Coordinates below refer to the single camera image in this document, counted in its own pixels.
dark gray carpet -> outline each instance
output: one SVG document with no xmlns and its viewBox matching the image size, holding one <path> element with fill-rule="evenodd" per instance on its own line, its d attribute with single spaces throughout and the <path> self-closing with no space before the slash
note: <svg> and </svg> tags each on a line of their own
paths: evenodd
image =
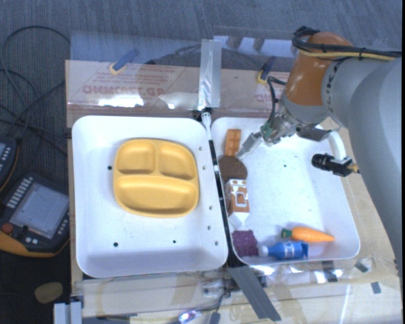
<svg viewBox="0 0 405 324">
<path fill-rule="evenodd" d="M 402 0 L 0 0 L 0 134 L 19 136 L 23 129 L 9 129 L 5 121 L 33 101 L 24 119 L 53 132 L 42 138 L 34 130 L 24 134 L 13 180 L 32 170 L 68 184 L 65 90 L 56 86 L 71 56 L 68 42 L 56 32 L 28 28 L 8 38 L 16 30 L 52 28 L 76 41 L 75 58 L 105 59 L 113 56 L 103 48 L 110 47 L 105 46 L 110 34 L 200 41 L 221 32 L 289 39 L 301 25 L 336 32 L 356 46 L 401 49 Z M 78 44 L 78 35 L 93 33 L 99 43 Z M 3 73 L 4 65 L 21 96 Z M 37 303 L 33 293 L 41 284 L 60 281 L 65 294 L 57 301 L 69 300 L 68 255 L 68 248 L 48 260 L 0 252 L 0 323 L 52 323 L 53 304 Z"/>
</svg>

transparent plastic sheet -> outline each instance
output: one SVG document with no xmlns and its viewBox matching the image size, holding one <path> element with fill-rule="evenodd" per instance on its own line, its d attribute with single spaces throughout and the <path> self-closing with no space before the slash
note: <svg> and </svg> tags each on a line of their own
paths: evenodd
<svg viewBox="0 0 405 324">
<path fill-rule="evenodd" d="M 294 50 L 288 50 L 290 41 L 288 32 L 283 33 L 284 39 L 277 39 L 279 33 L 270 33 L 266 30 L 247 30 L 241 28 L 219 28 L 214 40 L 221 43 L 221 83 L 219 104 L 212 105 L 211 99 L 206 100 L 204 105 L 212 105 L 213 118 L 221 116 L 240 116 L 240 117 L 268 117 L 272 108 L 270 92 L 267 85 L 256 82 L 255 78 L 261 66 L 272 56 L 271 46 L 281 46 L 282 51 L 277 53 L 278 62 L 273 66 L 272 75 L 286 82 L 288 79 L 288 69 L 294 61 Z M 160 79 L 159 82 L 168 83 L 168 89 L 165 91 L 162 85 L 157 91 L 148 96 L 141 94 L 142 91 L 126 91 L 125 97 L 115 96 L 114 90 L 101 92 L 99 88 L 90 94 L 94 97 L 93 101 L 87 99 L 87 96 L 81 95 L 84 99 L 78 100 L 78 96 L 73 95 L 76 92 L 72 88 L 81 86 L 81 80 L 87 69 L 99 66 L 102 67 L 104 74 L 98 74 L 90 77 L 92 82 L 85 82 L 85 85 L 95 86 L 95 80 L 104 80 L 105 77 L 117 80 L 120 74 L 111 75 L 109 66 L 119 59 L 124 51 L 129 47 L 128 40 L 132 39 L 132 46 L 135 44 L 145 45 L 139 49 L 145 49 L 146 57 L 139 59 L 137 55 L 134 58 L 135 63 L 126 64 L 126 69 L 122 73 L 133 73 L 131 76 L 141 74 L 144 66 L 156 70 L 156 73 L 167 74 L 167 77 Z M 114 47 L 105 47 L 103 52 L 99 50 L 99 43 L 108 43 L 112 40 Z M 195 118 L 195 110 L 201 108 L 199 99 L 201 96 L 201 68 L 203 62 L 201 59 L 202 41 L 176 41 L 176 40 L 153 40 L 150 38 L 132 38 L 117 35 L 98 35 L 98 34 L 76 34 L 73 38 L 74 46 L 72 60 L 67 64 L 69 80 L 68 85 L 68 127 L 71 127 L 76 119 L 83 115 L 148 115 L 148 116 L 186 116 Z M 173 51 L 162 52 L 153 44 L 173 45 Z M 155 64 L 141 64 L 149 62 L 153 58 Z M 168 72 L 170 67 L 178 67 L 185 72 L 180 75 Z M 205 82 L 210 83 L 209 76 L 205 76 Z M 276 84 L 276 96 L 279 97 L 283 86 Z M 332 121 L 325 121 L 324 126 L 333 127 Z M 352 155 L 348 145 L 348 133 L 340 131 L 342 138 L 347 142 L 347 154 Z M 352 178 L 342 179 L 342 184 L 348 195 L 351 212 L 360 235 L 360 252 L 352 259 L 338 260 L 332 263 L 284 263 L 281 265 L 251 265 L 257 275 L 265 279 L 265 289 L 268 296 L 275 302 L 287 302 L 291 299 L 306 298 L 326 298 L 330 296 L 347 296 L 354 285 L 369 284 L 372 282 L 384 281 L 388 275 L 394 275 L 396 278 L 396 264 L 393 262 L 392 251 L 387 247 L 388 240 L 385 236 L 374 235 L 373 230 L 369 230 L 369 221 L 372 225 L 381 225 L 379 218 L 375 216 L 369 195 L 360 179 Z M 163 311 L 175 311 L 173 315 L 179 315 L 188 310 L 197 309 L 202 312 L 213 310 L 217 304 L 219 296 L 224 293 L 225 285 L 230 287 L 232 281 L 223 269 L 214 270 L 207 273 L 185 273 L 185 274 L 160 274 L 160 275 L 139 275 L 129 277 L 113 277 L 111 279 L 78 279 L 73 284 L 73 294 L 85 304 L 83 308 L 84 316 L 95 317 L 110 314 L 138 313 L 147 314 L 159 313 L 160 318 L 165 318 Z M 149 306 L 144 302 L 137 301 L 141 296 L 158 298 L 159 301 L 151 302 Z M 246 306 L 247 299 L 238 290 L 230 292 L 230 296 L 224 296 L 222 306 L 228 308 L 233 305 Z M 276 305 L 276 308 L 285 315 L 289 307 L 283 307 L 282 304 Z M 300 313 L 298 317 L 302 319 L 312 318 L 312 314 L 306 312 Z M 351 312 L 346 302 L 340 302 L 337 310 L 341 315 L 343 312 Z M 253 323 L 250 321 L 240 321 L 240 323 Z"/>
</svg>

yellow plate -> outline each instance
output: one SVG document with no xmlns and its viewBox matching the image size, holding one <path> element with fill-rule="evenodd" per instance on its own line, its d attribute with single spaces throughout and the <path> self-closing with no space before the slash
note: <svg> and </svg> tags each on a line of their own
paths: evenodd
<svg viewBox="0 0 405 324">
<path fill-rule="evenodd" d="M 153 138 L 123 143 L 114 161 L 114 196 L 125 210 L 152 217 L 179 217 L 199 198 L 194 155 L 181 144 Z"/>
</svg>

white tray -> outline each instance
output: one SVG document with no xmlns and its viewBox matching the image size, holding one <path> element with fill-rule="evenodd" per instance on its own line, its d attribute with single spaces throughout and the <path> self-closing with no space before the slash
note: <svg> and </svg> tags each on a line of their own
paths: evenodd
<svg viewBox="0 0 405 324">
<path fill-rule="evenodd" d="M 131 138 L 161 138 L 187 146 L 198 167 L 200 198 L 178 218 L 122 209 L 113 194 L 114 158 Z M 72 128 L 76 259 L 91 277 L 206 271 L 228 250 L 207 133 L 186 118 L 86 116 Z"/>
<path fill-rule="evenodd" d="M 212 125 L 218 159 L 223 156 L 226 132 L 241 129 L 241 143 L 256 132 L 265 119 L 222 117 Z M 246 187 L 250 215 L 243 230 L 252 230 L 259 244 L 271 246 L 282 240 L 282 228 L 307 225 L 335 237 L 334 242 L 309 244 L 304 261 L 350 259 L 360 249 L 360 238 L 341 179 L 312 166 L 314 154 L 333 154 L 327 140 L 313 142 L 297 136 L 278 144 L 262 143 L 242 161 L 248 170 Z M 249 265 L 289 263 L 274 258 L 243 256 Z"/>
</svg>

yellow cable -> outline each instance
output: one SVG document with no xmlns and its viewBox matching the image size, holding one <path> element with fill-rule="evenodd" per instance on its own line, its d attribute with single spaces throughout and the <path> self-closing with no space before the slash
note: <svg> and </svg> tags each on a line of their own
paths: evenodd
<svg viewBox="0 0 405 324">
<path fill-rule="evenodd" d="M 310 51 L 304 51 L 302 49 L 298 50 L 303 55 L 308 57 L 368 57 L 371 59 L 378 59 L 384 61 L 391 61 L 394 60 L 395 57 L 389 57 L 387 55 L 378 55 L 378 54 L 370 54 L 370 53 L 359 53 L 359 52 L 328 52 L 328 53 L 313 53 Z"/>
</svg>

